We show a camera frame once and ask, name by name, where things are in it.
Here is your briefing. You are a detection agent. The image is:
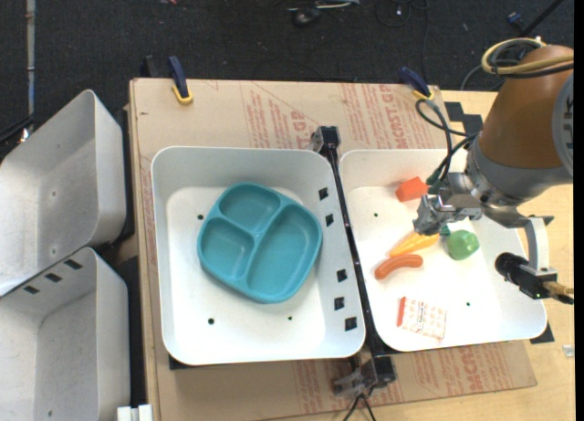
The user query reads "thin black rod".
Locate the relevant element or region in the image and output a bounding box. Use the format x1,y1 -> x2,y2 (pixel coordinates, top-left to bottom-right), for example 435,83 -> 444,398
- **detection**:
326,144 -> 389,361

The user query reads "orange sausage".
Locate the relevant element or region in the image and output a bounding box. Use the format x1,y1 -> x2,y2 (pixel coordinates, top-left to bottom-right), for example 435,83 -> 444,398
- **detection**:
374,253 -> 424,280

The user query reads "green pepper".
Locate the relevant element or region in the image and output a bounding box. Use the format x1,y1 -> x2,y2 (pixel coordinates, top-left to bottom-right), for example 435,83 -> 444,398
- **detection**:
445,229 -> 481,261

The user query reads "blue divided plate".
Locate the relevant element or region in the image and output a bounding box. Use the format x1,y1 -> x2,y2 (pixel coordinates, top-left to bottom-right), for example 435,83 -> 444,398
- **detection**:
196,182 -> 324,305

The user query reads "brown cardboard board red print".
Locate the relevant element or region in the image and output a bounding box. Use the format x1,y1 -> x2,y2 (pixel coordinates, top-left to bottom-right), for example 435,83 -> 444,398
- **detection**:
129,77 -> 538,421

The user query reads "white plastic tray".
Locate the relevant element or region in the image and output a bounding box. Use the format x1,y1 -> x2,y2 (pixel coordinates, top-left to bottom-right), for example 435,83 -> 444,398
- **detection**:
0,247 -> 131,421
0,89 -> 128,297
150,145 -> 367,366
338,148 -> 548,353

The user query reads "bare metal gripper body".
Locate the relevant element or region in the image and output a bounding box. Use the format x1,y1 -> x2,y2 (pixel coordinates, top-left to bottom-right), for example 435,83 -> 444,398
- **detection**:
420,172 -> 531,229

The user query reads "orange carton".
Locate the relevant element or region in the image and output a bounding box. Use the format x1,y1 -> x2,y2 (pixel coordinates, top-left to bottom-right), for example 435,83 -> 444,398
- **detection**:
394,176 -> 430,204

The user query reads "black block with thin wires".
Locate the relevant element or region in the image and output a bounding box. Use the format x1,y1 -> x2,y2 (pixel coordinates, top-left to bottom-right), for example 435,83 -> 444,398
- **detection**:
311,125 -> 342,153
331,354 -> 397,396

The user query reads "white and orange packet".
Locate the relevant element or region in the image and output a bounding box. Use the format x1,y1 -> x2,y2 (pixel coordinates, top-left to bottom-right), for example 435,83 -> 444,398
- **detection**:
396,296 -> 448,342

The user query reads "black cylinder on white bracket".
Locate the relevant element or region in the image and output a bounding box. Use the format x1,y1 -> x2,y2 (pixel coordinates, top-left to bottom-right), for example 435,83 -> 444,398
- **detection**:
495,216 -> 560,300

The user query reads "orange carrot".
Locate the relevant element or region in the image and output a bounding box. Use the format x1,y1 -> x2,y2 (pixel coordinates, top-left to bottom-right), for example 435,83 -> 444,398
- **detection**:
389,231 -> 441,258

